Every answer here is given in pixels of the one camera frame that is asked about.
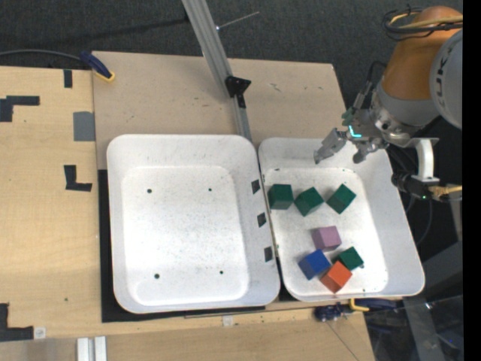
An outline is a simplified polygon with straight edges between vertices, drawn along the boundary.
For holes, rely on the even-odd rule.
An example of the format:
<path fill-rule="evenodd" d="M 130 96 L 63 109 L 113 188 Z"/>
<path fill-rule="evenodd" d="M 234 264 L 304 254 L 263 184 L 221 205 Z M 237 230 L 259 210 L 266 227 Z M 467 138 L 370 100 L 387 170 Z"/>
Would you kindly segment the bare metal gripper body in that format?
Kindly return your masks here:
<path fill-rule="evenodd" d="M 404 146 L 413 136 L 413 127 L 396 119 L 380 102 L 371 102 L 368 108 L 349 108 L 346 127 L 347 139 L 353 143 Z"/>

